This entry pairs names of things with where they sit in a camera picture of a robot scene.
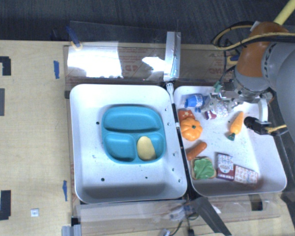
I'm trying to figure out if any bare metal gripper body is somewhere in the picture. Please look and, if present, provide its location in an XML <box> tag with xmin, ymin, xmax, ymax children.
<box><xmin>210</xmin><ymin>87</ymin><xmax>271</xmax><ymax>106</ymax></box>

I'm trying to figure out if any small red and white can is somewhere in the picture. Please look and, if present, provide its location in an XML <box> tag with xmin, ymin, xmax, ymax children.
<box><xmin>204</xmin><ymin>109</ymin><xmax>217</xmax><ymax>120</ymax></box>

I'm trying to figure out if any white dotted packet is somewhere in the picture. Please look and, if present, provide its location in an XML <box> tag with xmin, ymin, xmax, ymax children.
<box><xmin>210</xmin><ymin>102</ymin><xmax>229</xmax><ymax>119</ymax></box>

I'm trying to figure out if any blue and white bottle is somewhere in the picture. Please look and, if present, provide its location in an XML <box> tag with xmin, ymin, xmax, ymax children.
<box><xmin>184</xmin><ymin>93</ymin><xmax>210</xmax><ymax>113</ymax></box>

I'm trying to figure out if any orange carrot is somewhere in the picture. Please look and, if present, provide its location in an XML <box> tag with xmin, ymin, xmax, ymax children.
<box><xmin>227</xmin><ymin>111</ymin><xmax>244</xmax><ymax>141</ymax></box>

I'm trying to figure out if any orange packet with star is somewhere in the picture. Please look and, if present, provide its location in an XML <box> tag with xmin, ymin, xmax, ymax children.
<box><xmin>178</xmin><ymin>109</ymin><xmax>196</xmax><ymax>122</ymax></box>

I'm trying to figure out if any orange pumpkin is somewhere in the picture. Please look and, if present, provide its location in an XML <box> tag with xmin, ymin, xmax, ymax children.
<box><xmin>179</xmin><ymin>117</ymin><xmax>203</xmax><ymax>142</ymax></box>

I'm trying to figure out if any thin black and white rod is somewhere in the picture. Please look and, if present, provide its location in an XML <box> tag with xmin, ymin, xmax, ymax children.
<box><xmin>165</xmin><ymin>82</ymin><xmax>190</xmax><ymax>181</ymax></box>

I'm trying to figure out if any orange sausage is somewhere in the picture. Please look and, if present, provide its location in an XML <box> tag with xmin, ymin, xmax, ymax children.
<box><xmin>186</xmin><ymin>141</ymin><xmax>208</xmax><ymax>161</ymax></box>

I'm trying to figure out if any white plastic tray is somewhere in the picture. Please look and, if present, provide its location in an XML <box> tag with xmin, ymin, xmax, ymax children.
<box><xmin>173</xmin><ymin>85</ymin><xmax>288</xmax><ymax>198</ymax></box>
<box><xmin>69</xmin><ymin>83</ymin><xmax>188</xmax><ymax>204</ymax></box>

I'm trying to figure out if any red and white carton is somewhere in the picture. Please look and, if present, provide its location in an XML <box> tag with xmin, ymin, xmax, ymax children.
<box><xmin>215</xmin><ymin>152</ymin><xmax>235</xmax><ymax>181</ymax></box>

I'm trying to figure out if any toast with green lettuce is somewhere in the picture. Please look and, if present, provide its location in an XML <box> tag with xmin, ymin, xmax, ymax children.
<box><xmin>191</xmin><ymin>156</ymin><xmax>217</xmax><ymax>180</ymax></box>

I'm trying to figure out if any orange and white packet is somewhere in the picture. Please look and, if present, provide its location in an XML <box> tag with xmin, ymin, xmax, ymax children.
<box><xmin>233</xmin><ymin>165</ymin><xmax>259</xmax><ymax>184</ymax></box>

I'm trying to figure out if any yellow potato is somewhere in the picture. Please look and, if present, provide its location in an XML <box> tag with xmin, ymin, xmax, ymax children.
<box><xmin>137</xmin><ymin>136</ymin><xmax>157</xmax><ymax>161</ymax></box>

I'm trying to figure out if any blue divided plate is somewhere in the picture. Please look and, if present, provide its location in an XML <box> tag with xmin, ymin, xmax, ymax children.
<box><xmin>101</xmin><ymin>104</ymin><xmax>167</xmax><ymax>165</ymax></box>

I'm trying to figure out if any black cylinder on white bracket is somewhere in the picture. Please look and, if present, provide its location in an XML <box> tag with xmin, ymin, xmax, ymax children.
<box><xmin>243</xmin><ymin>97</ymin><xmax>273</xmax><ymax>136</ymax></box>

